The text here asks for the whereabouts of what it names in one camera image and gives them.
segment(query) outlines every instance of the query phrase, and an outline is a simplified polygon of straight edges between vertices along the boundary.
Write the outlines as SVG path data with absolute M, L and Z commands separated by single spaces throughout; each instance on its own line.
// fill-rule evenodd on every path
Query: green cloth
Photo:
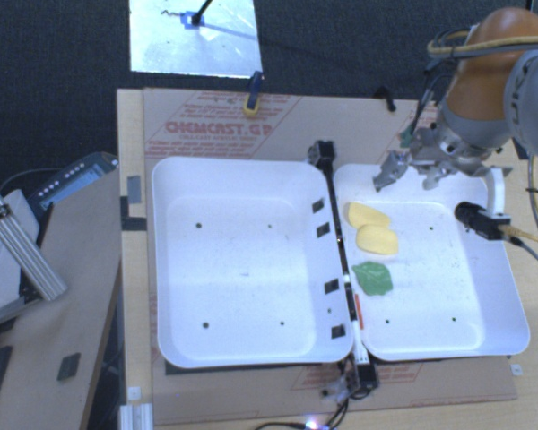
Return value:
M 383 296 L 393 289 L 391 273 L 384 264 L 364 262 L 353 266 L 352 270 L 355 271 L 360 287 L 370 297 Z

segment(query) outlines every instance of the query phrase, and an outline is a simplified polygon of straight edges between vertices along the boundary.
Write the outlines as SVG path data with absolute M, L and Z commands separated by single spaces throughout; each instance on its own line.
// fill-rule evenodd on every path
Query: dark floor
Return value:
M 425 47 L 436 32 L 525 1 L 254 0 L 264 91 L 370 97 L 384 84 L 396 98 L 417 98 Z M 0 184 L 23 170 L 63 167 L 94 151 L 115 154 L 119 88 L 246 85 L 132 73 L 128 49 L 128 0 L 0 0 Z M 10 188 L 29 194 L 46 178 L 27 176 Z M 117 388 L 117 359 L 112 339 L 112 364 L 104 367 L 91 428 L 114 426 L 105 412 L 114 404 L 109 391 Z

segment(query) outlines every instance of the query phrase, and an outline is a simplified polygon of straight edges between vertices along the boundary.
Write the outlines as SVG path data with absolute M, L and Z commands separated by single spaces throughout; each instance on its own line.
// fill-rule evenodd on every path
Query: white tray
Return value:
M 347 165 L 334 179 L 350 267 L 382 262 L 394 285 L 384 296 L 367 296 L 351 269 L 367 350 L 389 361 L 523 351 L 530 332 L 503 242 L 466 232 L 454 216 L 461 201 L 486 205 L 481 179 L 458 174 L 425 191 L 411 168 L 377 193 L 372 177 L 378 171 L 378 166 Z M 356 230 L 344 214 L 354 201 L 392 219 L 397 255 L 368 254 L 356 246 Z
M 153 170 L 152 191 L 158 341 L 170 363 L 334 362 L 349 353 L 333 217 L 316 168 L 170 158 Z

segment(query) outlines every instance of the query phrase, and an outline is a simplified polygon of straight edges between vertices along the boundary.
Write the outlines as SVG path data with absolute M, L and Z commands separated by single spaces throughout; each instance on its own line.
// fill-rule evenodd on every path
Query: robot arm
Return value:
M 374 179 L 378 191 L 408 166 L 426 175 L 426 189 L 458 171 L 489 177 L 482 162 L 511 137 L 538 155 L 538 16 L 504 8 L 463 34 L 463 47 L 429 45 L 433 57 L 461 60 L 437 122 L 415 129 L 408 151 L 388 155 Z

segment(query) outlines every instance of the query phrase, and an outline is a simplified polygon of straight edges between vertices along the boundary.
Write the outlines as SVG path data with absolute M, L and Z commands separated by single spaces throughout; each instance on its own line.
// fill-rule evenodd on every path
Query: yellow sponge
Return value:
M 397 254 L 398 238 L 387 227 L 365 225 L 357 231 L 357 247 L 373 254 Z
M 382 211 L 373 209 L 368 205 L 361 204 L 360 202 L 349 203 L 349 209 L 347 210 L 347 219 L 353 228 L 359 229 L 365 225 L 378 225 L 388 227 L 391 219 L 387 217 Z

